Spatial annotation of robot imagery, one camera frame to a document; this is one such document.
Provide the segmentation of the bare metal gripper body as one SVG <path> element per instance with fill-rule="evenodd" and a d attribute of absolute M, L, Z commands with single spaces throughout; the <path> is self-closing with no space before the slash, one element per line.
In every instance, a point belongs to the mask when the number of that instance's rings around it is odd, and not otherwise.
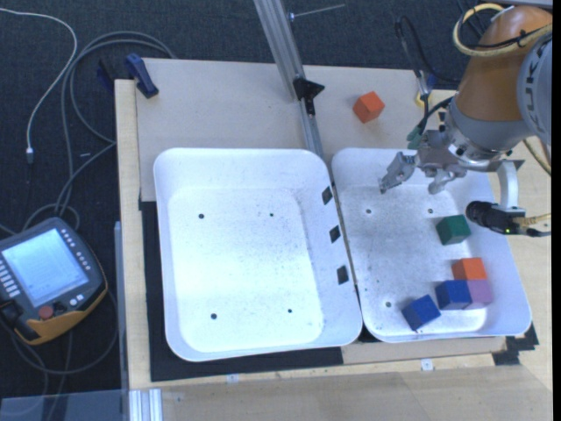
<path fill-rule="evenodd" d="M 416 165 L 427 175 L 438 170 L 463 177 L 467 170 L 486 172 L 502 155 L 500 150 L 476 144 L 459 131 L 428 130 L 416 152 Z"/>

